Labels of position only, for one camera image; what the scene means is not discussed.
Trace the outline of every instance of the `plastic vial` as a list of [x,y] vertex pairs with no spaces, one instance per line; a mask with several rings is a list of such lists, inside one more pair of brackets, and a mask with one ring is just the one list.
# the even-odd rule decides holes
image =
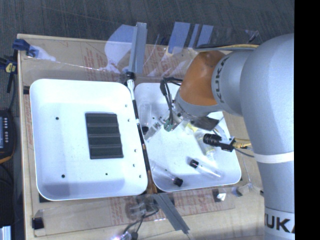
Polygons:
[[139,119],[143,135],[149,131],[151,124],[151,104],[142,103],[139,106]]
[[173,175],[171,172],[169,172],[166,168],[162,167],[161,165],[150,161],[151,162],[151,174],[159,177],[159,178],[166,178],[174,185],[177,185],[178,187],[181,187],[182,183],[184,182],[181,178]]
[[194,137],[198,142],[199,147],[202,150],[202,153],[209,159],[213,160],[216,150],[213,146],[204,143],[204,133],[200,130],[195,131]]
[[210,167],[207,164],[199,164],[199,162],[194,159],[190,161],[189,165],[195,168],[199,173],[211,177],[215,180],[221,180],[224,176],[221,171],[218,171],[217,169]]

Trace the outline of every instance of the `blue plastic piece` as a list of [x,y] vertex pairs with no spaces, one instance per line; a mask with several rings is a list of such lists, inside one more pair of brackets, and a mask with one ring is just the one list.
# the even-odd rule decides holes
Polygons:
[[37,49],[30,46],[30,44],[28,44],[23,39],[14,40],[14,42],[12,44],[12,48],[15,50],[19,50],[19,51],[26,51],[26,55],[33,57],[33,58],[36,58],[39,54],[39,51]]
[[168,52],[170,54],[173,53],[175,47],[177,48],[176,53],[179,53],[180,51],[182,51],[188,37],[190,25],[191,25],[190,23],[184,23],[184,22],[174,23],[171,37],[168,44]]

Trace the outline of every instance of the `plastic tube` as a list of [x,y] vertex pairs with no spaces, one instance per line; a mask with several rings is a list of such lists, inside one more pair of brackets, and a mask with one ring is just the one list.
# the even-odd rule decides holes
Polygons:
[[151,104],[142,103],[139,106],[139,119],[143,135],[149,131],[151,123]]
[[182,183],[184,182],[181,178],[177,177],[176,175],[173,175],[170,171],[168,171],[166,168],[161,166],[158,163],[155,163],[154,161],[150,161],[151,165],[151,174],[153,176],[159,177],[159,178],[166,178],[174,185],[177,185],[178,187],[181,187]]
[[219,171],[209,166],[208,164],[204,164],[204,163],[199,164],[197,160],[192,159],[189,165],[194,169],[196,169],[199,173],[207,177],[213,178],[215,180],[221,180],[224,177],[224,174],[222,171]]

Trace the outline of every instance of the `cable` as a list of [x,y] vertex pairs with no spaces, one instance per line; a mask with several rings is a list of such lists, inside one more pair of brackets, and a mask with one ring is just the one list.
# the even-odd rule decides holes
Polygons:
[[11,97],[11,101],[8,107],[8,111],[11,112],[12,109],[12,105],[14,104],[14,100],[15,100],[15,96],[16,96],[16,78],[15,75],[12,75],[12,80],[13,80],[13,93],[12,93],[12,97]]
[[174,85],[180,86],[181,84],[179,84],[177,82],[182,82],[182,81],[183,81],[182,79],[175,78],[175,77],[172,77],[172,76],[171,77],[164,77],[160,81],[160,90],[161,90],[162,94],[164,95],[166,103],[167,103],[168,108],[169,108],[169,118],[168,118],[168,120],[169,120],[171,125],[173,125],[173,123],[174,123],[174,115],[173,115],[173,110],[172,110],[173,100],[172,100],[172,97],[171,97],[171,93],[170,93],[170,89],[169,89],[169,86],[168,86],[168,82],[172,83]]
[[2,168],[4,170],[4,172],[10,178],[11,184],[13,184],[14,183],[14,178],[11,176],[10,172],[8,171],[8,169],[3,164],[0,164],[0,168]]
[[239,149],[237,149],[237,148],[235,148],[235,150],[236,150],[236,151],[238,151],[239,153],[241,153],[241,154],[243,154],[243,155],[247,156],[247,157],[250,157],[250,158],[254,158],[254,157],[255,157],[254,155],[247,154],[247,153],[245,153],[245,152],[243,152],[243,151],[241,151],[241,150],[239,150]]
[[141,217],[141,219],[139,219],[139,220],[137,220],[137,221],[129,224],[129,225],[124,229],[124,231],[123,231],[122,234],[125,234],[132,226],[140,223],[138,229],[135,231],[135,232],[137,233],[138,230],[139,230],[139,228],[140,228],[140,226],[141,226],[141,224],[142,224],[142,222],[143,222],[143,220],[146,219],[146,218],[148,218],[148,217],[151,217],[151,216],[155,215],[157,212],[159,212],[159,209],[157,209],[156,211],[154,211],[154,212],[152,212],[152,213],[150,213],[150,214],[148,214],[148,215],[143,215],[143,216]]
[[246,146],[246,147],[243,147],[243,149],[244,149],[244,150],[250,150],[250,151],[252,151],[252,152],[254,151],[254,149],[253,149],[253,148],[251,148],[251,147],[248,147],[248,146]]
[[0,183],[5,184],[6,186],[10,187],[13,190],[13,186],[8,181],[6,181],[5,179],[1,179],[0,178]]

